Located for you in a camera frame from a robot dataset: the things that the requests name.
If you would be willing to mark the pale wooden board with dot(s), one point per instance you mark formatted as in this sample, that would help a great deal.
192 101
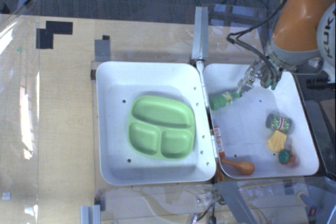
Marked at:
65 112

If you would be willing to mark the green and white can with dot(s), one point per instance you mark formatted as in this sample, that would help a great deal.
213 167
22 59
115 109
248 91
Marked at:
279 123

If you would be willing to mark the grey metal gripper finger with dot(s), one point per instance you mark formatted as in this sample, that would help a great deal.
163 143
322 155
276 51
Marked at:
249 85
242 84

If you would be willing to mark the brown toy chicken drumstick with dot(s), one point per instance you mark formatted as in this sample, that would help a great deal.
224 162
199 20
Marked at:
242 166

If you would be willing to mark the white plastic tray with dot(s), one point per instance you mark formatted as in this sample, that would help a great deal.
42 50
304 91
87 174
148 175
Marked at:
118 160
246 133

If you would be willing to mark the green and orange toy vegetable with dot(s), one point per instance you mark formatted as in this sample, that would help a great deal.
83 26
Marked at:
285 157

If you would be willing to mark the green toy bottle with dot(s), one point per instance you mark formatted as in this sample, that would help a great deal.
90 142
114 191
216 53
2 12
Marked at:
219 102

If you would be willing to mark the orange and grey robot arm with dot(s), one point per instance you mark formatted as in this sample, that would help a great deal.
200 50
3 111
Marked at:
296 23

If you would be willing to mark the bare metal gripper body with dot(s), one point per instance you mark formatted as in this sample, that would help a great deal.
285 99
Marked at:
265 72

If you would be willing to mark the green divided plate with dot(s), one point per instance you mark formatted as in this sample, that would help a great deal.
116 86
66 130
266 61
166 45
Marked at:
160 126

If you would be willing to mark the yellow fan-shaped toy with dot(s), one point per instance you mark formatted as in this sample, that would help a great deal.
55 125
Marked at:
277 142

